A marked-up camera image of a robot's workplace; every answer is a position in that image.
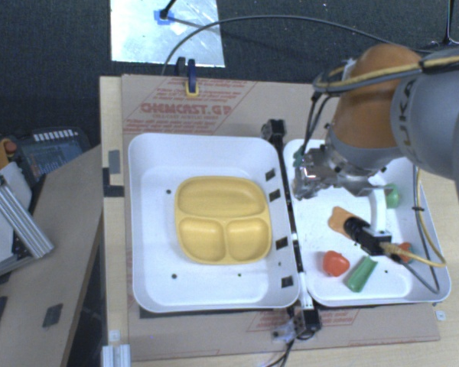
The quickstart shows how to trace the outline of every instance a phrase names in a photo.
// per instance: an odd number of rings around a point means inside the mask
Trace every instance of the white tray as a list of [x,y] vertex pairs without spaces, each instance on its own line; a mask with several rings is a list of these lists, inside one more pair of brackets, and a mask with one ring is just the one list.
[[[265,174],[274,170],[275,177]],[[187,178],[244,177],[259,185],[269,203],[272,247],[245,265],[205,265],[178,244],[174,196]],[[164,313],[287,307],[299,283],[281,171],[275,149],[260,138],[148,133],[129,145],[132,208],[133,290],[146,310]],[[269,193],[281,197],[269,201]],[[288,246],[275,241],[287,237]],[[282,287],[282,279],[292,285]]]
[[[309,148],[318,148],[322,141],[310,141]],[[285,164],[289,183],[294,179],[292,155],[302,145],[302,140],[290,141],[284,149]],[[386,229],[392,233],[392,242],[410,242],[417,254],[425,256],[425,250],[415,221],[413,205],[413,173],[412,164],[405,158],[390,163],[385,173],[378,173],[370,179],[371,183],[384,185],[394,183],[401,196],[400,205],[396,209],[386,210]],[[424,218],[428,231],[438,248],[437,235],[431,221],[427,202],[422,193],[422,206],[425,208]],[[433,293],[418,281],[410,271],[396,264],[385,256],[372,257],[378,262],[374,272],[362,292],[352,292],[345,280],[350,271],[357,266],[366,252],[356,246],[350,239],[333,231],[327,225],[332,208],[341,206],[358,215],[367,222],[371,220],[371,205],[367,197],[354,197],[344,188],[330,187],[318,192],[316,197],[298,201],[292,198],[292,206],[296,220],[301,257],[306,271],[306,285],[311,296],[319,303],[330,307],[359,306],[370,304],[400,304],[425,301],[444,300],[451,290],[451,281],[446,268],[435,268],[439,283],[438,293]],[[328,250],[341,253],[350,261],[350,270],[338,278],[324,273],[322,269],[323,255]],[[436,259],[434,252],[428,247],[431,259]],[[411,264],[432,287],[435,280],[431,269],[420,262]]]

